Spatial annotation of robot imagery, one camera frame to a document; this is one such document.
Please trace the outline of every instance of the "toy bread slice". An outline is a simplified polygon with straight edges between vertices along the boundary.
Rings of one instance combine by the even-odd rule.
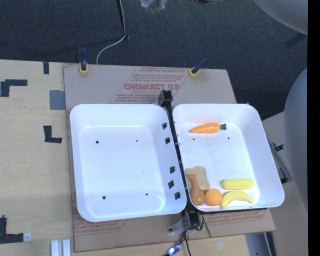
[[[199,188],[202,190],[202,191],[207,191],[210,189],[210,184],[208,182],[208,179],[207,179],[207,170],[206,168],[202,167],[202,166],[199,166],[199,167],[196,167],[196,168],[188,168],[186,169],[186,175],[191,175],[191,174],[195,174],[196,175],[196,181],[199,185]],[[192,189],[192,183],[191,181],[188,179],[188,185],[189,185],[189,188]]]

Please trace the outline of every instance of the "yellow corn cob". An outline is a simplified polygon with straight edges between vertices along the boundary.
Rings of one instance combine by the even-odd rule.
[[[225,190],[249,190],[254,186],[254,181],[246,178],[226,179],[222,182]]]
[[[248,196],[248,194],[244,191],[231,191],[223,195],[223,200],[221,207],[225,208],[233,201],[246,201],[251,204],[254,203],[253,200]]]

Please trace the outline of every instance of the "white cable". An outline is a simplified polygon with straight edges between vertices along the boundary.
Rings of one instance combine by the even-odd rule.
[[[96,58],[96,64],[99,65],[99,57],[100,55],[107,49],[111,48],[111,47],[114,47],[118,44],[120,44],[127,36],[127,32],[126,32],[126,21],[125,21],[125,15],[124,15],[124,9],[123,9],[123,6],[122,6],[122,0],[119,0],[120,2],[120,7],[121,7],[121,13],[122,13],[122,21],[123,21],[123,31],[124,31],[124,36],[116,43],[112,44],[112,45],[109,45],[107,46],[106,48],[104,48],[103,50],[101,50]]]

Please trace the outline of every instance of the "plastic bag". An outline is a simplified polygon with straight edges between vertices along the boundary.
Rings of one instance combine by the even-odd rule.
[[[166,8],[168,0],[140,0],[141,6],[152,14],[163,11]]]

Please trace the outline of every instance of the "orange ball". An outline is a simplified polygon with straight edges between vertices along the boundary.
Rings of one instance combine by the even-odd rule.
[[[223,196],[218,189],[210,189],[205,194],[205,201],[209,206],[219,206],[222,204]]]

